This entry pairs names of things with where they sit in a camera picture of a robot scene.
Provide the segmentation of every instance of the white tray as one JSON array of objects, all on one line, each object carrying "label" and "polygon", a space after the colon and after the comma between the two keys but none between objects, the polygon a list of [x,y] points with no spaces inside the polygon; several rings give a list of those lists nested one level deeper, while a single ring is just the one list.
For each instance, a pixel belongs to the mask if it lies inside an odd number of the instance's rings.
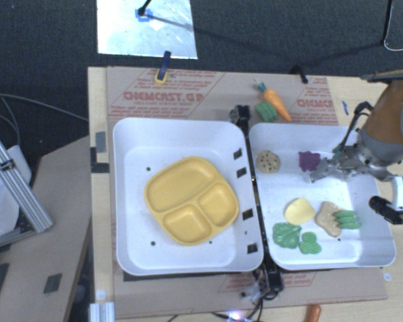
[{"label": "white tray", "polygon": [[[263,245],[243,133],[223,121],[127,118],[114,127],[117,257],[133,275],[251,271]],[[241,156],[234,159],[235,152]],[[173,241],[144,201],[149,178],[188,156],[210,161],[238,197],[232,225],[196,246]],[[246,174],[236,172],[246,168]],[[252,210],[252,217],[243,218]]]},{"label": "white tray", "polygon": [[[273,260],[287,270],[317,270],[325,268],[387,266],[394,261],[396,248],[390,226],[369,208],[368,201],[379,195],[375,179],[370,175],[356,176],[345,182],[341,174],[310,182],[308,171],[299,167],[298,152],[317,152],[321,158],[331,157],[331,150],[346,134],[346,127],[256,124],[250,132],[253,160],[259,152],[271,150],[281,160],[275,174],[263,174],[257,168],[257,186],[263,212],[269,251]],[[356,133],[349,137],[355,141]],[[313,231],[322,251],[303,255],[300,250],[281,248],[273,242],[273,226],[286,222],[283,212],[295,198],[309,200],[316,212],[322,202],[332,201],[348,210],[354,210],[361,223],[360,229],[344,229],[339,237],[329,236],[314,219],[302,224],[301,233]]]}]

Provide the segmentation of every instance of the white cable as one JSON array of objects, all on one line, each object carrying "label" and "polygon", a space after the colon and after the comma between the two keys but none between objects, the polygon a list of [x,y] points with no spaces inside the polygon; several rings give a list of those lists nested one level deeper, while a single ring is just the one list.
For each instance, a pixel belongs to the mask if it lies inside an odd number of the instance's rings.
[{"label": "white cable", "polygon": [[85,118],[85,117],[82,117],[80,115],[74,114],[72,112],[69,112],[69,111],[66,111],[66,110],[63,110],[63,109],[60,109],[59,107],[55,107],[55,106],[52,106],[52,105],[49,105],[49,104],[45,104],[45,103],[43,103],[41,101],[37,101],[37,100],[25,98],[25,97],[20,97],[19,95],[12,95],[12,94],[0,94],[0,97],[17,99],[17,100],[25,101],[25,102],[28,102],[28,103],[31,103],[31,104],[40,105],[40,106],[46,107],[48,109],[64,113],[65,115],[70,115],[71,117],[80,119],[82,121],[88,121],[88,119]]},{"label": "white cable", "polygon": [[16,121],[15,115],[12,112],[12,109],[10,108],[10,106],[7,104],[7,101],[4,99],[3,95],[0,92],[0,97],[1,97],[1,101],[3,102],[3,104],[6,106],[7,111],[9,112],[9,114],[12,117],[13,120],[13,125],[15,126],[15,130],[16,130],[16,138],[17,138],[17,144],[20,145],[21,144],[21,134],[19,132],[19,126],[18,126],[18,122]]},{"label": "white cable", "polygon": [[12,129],[15,131],[15,133],[18,134],[18,131],[17,131],[17,129],[16,129],[16,126],[14,126],[14,124],[13,124],[10,120],[8,120],[8,118],[6,118],[6,117],[0,115],[0,119],[3,120],[3,121],[5,121],[6,123],[8,123],[8,124],[12,127]]},{"label": "white cable", "polygon": [[388,33],[390,32],[390,24],[391,24],[391,18],[392,18],[392,9],[393,9],[393,7],[392,7],[392,5],[391,5],[391,8],[390,8],[390,18],[389,18],[389,20],[388,20],[388,27],[387,27],[387,32],[386,32],[386,35],[385,35],[385,38],[384,38],[384,47],[387,49],[387,50],[389,50],[389,51],[403,51],[403,49],[392,49],[392,48],[390,48],[390,47],[388,47],[388,41],[387,41],[387,38],[388,38]]}]

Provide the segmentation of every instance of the toy food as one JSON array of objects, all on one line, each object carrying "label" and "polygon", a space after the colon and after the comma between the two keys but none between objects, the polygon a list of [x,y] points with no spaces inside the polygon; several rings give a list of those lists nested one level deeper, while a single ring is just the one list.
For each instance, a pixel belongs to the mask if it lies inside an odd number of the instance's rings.
[{"label": "toy food", "polygon": [[180,244],[200,244],[237,217],[238,199],[213,164],[184,158],[156,173],[146,184],[145,202],[159,225]]},{"label": "toy food", "polygon": [[358,229],[360,224],[358,223],[355,211],[339,211],[334,214],[338,227],[341,229]]},{"label": "toy food", "polygon": [[275,173],[279,170],[281,166],[281,161],[279,157],[271,152],[270,150],[265,150],[257,155],[255,160],[257,168],[266,174]]},{"label": "toy food", "polygon": [[321,246],[316,243],[316,235],[311,231],[302,235],[302,242],[298,244],[303,254],[318,254],[321,252]]},{"label": "toy food", "polygon": [[276,109],[268,101],[263,101],[258,105],[255,105],[255,111],[259,113],[261,119],[265,123],[273,123],[277,120]]},{"label": "toy food", "polygon": [[268,101],[276,109],[278,114],[282,116],[286,121],[291,121],[288,110],[285,107],[281,97],[272,89],[267,89],[264,83],[259,83],[257,88],[263,92],[264,100]]},{"label": "toy food", "polygon": [[315,217],[315,210],[305,198],[298,198],[291,202],[285,210],[285,219],[288,223],[299,225]]},{"label": "toy food", "polygon": [[273,226],[273,241],[282,248],[297,248],[300,240],[299,225],[289,223],[276,223]]},{"label": "toy food", "polygon": [[321,155],[319,153],[311,153],[311,152],[299,152],[298,153],[298,165],[299,167],[305,171],[313,172],[316,170],[316,167],[321,162]]},{"label": "toy food", "polygon": [[340,211],[344,210],[330,201],[325,201],[321,206],[320,212],[315,217],[315,223],[323,228],[331,237],[337,237],[341,234],[342,229],[339,228],[339,223],[336,221],[334,214]]}]

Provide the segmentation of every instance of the cardboard sheet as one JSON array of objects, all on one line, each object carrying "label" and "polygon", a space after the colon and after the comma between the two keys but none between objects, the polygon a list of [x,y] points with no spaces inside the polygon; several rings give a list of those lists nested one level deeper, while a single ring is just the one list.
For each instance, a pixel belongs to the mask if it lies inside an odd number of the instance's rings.
[{"label": "cardboard sheet", "polygon": [[[254,78],[263,81],[283,99],[296,123],[337,125],[326,78],[272,74],[244,74],[170,70],[164,85],[154,83],[151,68],[108,68],[107,106],[109,149],[111,130],[125,117],[227,120],[235,105],[249,105],[251,124],[260,122],[254,106],[262,101]],[[109,151],[113,164],[113,151]],[[252,309],[240,293],[255,279],[252,273],[140,278],[124,274],[116,262],[114,169],[111,166],[111,218],[114,257],[114,302],[116,318],[174,315]],[[386,299],[379,268],[289,272],[283,276],[285,289],[266,307],[311,303],[339,303]]]}]

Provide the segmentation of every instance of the wire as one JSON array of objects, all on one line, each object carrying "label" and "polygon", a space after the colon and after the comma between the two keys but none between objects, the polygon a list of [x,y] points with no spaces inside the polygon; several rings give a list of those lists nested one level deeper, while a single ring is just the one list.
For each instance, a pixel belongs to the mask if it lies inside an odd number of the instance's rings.
[{"label": "wire", "polygon": [[1,101],[3,102],[3,104],[6,106],[7,111],[9,112],[9,114],[12,117],[13,126],[15,126],[15,130],[16,130],[17,144],[21,144],[21,134],[19,132],[19,126],[18,126],[18,122],[16,121],[15,115],[13,114],[12,109],[10,108],[9,104],[7,104],[7,101],[4,99],[4,95],[1,92],[0,92],[0,98],[1,98]]},{"label": "wire", "polygon": [[265,295],[264,300],[265,300],[265,301],[272,301],[273,299],[276,298],[276,296],[277,296],[278,294],[279,294],[278,291],[275,291],[275,292],[273,292],[273,293],[268,292],[268,293]]},{"label": "wire", "polygon": [[372,111],[373,107],[367,101],[364,101],[357,105],[357,107],[354,110],[354,117],[352,118],[351,123],[349,124],[346,135],[344,136],[342,142],[339,143],[338,146],[333,150],[333,152],[336,152],[336,151],[341,152],[343,150],[343,148],[345,147],[345,144],[347,143],[349,134],[351,133],[352,130],[354,130],[355,124],[357,123],[358,119],[362,115],[369,116],[367,113],[362,112],[364,109],[368,109],[369,111]]},{"label": "wire", "polygon": [[176,319],[179,315],[173,316],[171,319],[169,319],[167,322],[172,322],[174,319]]},{"label": "wire", "polygon": [[41,101],[37,101],[37,100],[25,98],[25,97],[20,97],[19,95],[12,95],[12,94],[0,94],[0,97],[5,97],[5,98],[11,98],[11,99],[17,99],[17,100],[25,101],[27,103],[43,106],[43,107],[45,107],[47,109],[51,109],[51,110],[54,110],[54,111],[57,111],[57,112],[64,113],[65,115],[69,115],[71,117],[80,119],[82,121],[88,121],[88,119],[85,118],[85,117],[81,117],[80,115],[77,115],[75,113],[60,109],[59,107],[55,107],[55,106],[52,106],[52,105],[49,105],[49,104],[45,104],[45,103],[43,103]]},{"label": "wire", "polygon": [[387,38],[388,38],[388,34],[389,34],[389,32],[390,32],[390,24],[391,24],[392,10],[393,10],[393,7],[392,7],[392,5],[391,5],[391,8],[390,8],[390,16],[389,16],[388,26],[387,26],[387,32],[386,32],[385,38],[384,38],[384,47],[385,47],[387,50],[389,50],[389,51],[397,51],[397,52],[398,52],[398,51],[403,51],[403,48],[402,48],[402,49],[392,49],[392,48],[390,48],[390,47],[388,46]]},{"label": "wire", "polygon": [[252,319],[253,316],[257,313],[257,311],[260,309],[260,306],[263,304],[263,297],[261,297],[257,304],[255,305],[255,308],[248,314],[247,318]]},{"label": "wire", "polygon": [[264,299],[260,300],[260,311],[258,312],[257,322],[260,322],[261,314],[263,313],[263,301]]},{"label": "wire", "polygon": [[13,124],[10,120],[8,120],[8,118],[6,118],[6,117],[0,115],[0,119],[3,120],[3,121],[5,121],[6,123],[8,123],[8,124],[12,127],[12,129],[14,130],[14,132],[15,132],[16,134],[18,134],[18,130],[17,130],[16,126],[14,126],[14,124]]}]

